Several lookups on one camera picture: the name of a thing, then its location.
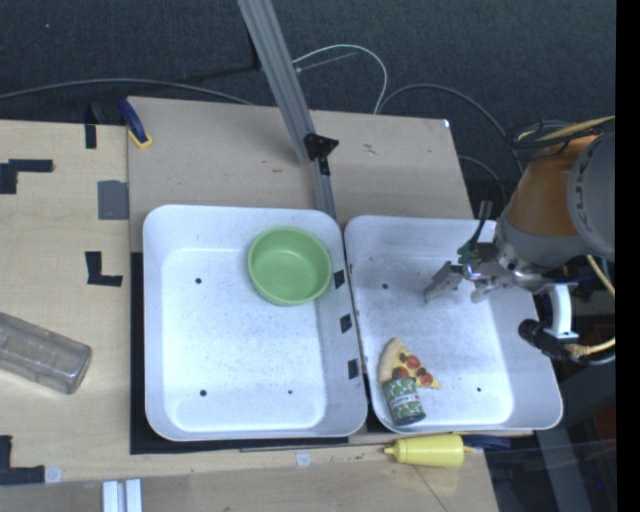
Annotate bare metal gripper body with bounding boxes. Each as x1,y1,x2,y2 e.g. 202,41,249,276
459,241,557,296

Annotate clear plastic bottle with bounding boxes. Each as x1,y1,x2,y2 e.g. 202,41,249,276
0,311,94,396

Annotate black cylinder on white bracket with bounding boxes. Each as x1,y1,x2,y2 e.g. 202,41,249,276
517,282,581,362

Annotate yellow squeeze bottle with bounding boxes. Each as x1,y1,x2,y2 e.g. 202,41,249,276
382,432,477,469

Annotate toy pizza slice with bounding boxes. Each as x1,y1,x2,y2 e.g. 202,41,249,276
376,337,443,392

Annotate white plastic tray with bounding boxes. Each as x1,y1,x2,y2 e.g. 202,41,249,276
343,214,565,434
142,203,369,443

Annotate green and white can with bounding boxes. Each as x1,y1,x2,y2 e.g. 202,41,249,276
382,376,428,428

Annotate pale wood board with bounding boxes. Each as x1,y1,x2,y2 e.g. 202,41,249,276
126,95,534,452

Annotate green bowl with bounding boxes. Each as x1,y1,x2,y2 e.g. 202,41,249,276
246,225,334,308

